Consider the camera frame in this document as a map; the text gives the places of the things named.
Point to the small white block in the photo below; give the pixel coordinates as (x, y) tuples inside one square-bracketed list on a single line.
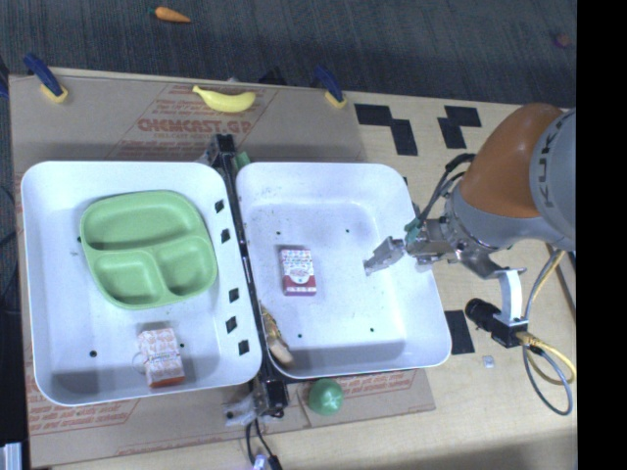
[(488, 361)]

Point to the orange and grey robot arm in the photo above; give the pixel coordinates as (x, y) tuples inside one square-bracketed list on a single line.
[(509, 164)]

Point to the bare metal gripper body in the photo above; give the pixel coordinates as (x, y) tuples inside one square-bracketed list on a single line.
[(433, 243)]

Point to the yellow banana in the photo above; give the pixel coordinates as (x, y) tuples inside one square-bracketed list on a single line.
[(227, 101)]

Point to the orange and white carton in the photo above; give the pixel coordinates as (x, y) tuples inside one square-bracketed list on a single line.
[(160, 358)]

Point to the brown cardboard board, red print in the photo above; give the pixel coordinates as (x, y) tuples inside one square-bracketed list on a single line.
[(122, 115)]

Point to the green divided plate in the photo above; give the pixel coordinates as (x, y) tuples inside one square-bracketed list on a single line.
[(147, 248)]

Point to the orange carrot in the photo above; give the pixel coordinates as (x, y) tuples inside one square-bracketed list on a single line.
[(171, 15)]

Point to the thin black and white rod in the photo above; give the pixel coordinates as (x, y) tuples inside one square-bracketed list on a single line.
[(243, 257)]

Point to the white plastic tray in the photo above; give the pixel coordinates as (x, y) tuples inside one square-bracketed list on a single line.
[(59, 350), (343, 311)]

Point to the dull grey metal gripper finger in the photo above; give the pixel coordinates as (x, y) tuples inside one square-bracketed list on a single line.
[(384, 257)]

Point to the beige toy bread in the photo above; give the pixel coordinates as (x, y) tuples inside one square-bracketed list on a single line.
[(276, 341)]

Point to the red and white carton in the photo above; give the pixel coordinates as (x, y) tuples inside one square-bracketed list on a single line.
[(297, 271)]

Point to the green round toy fruit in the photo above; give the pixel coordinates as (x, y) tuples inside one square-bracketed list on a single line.
[(325, 397)]

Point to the black cylinder on white bracket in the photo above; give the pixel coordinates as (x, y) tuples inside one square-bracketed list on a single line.
[(509, 292)]

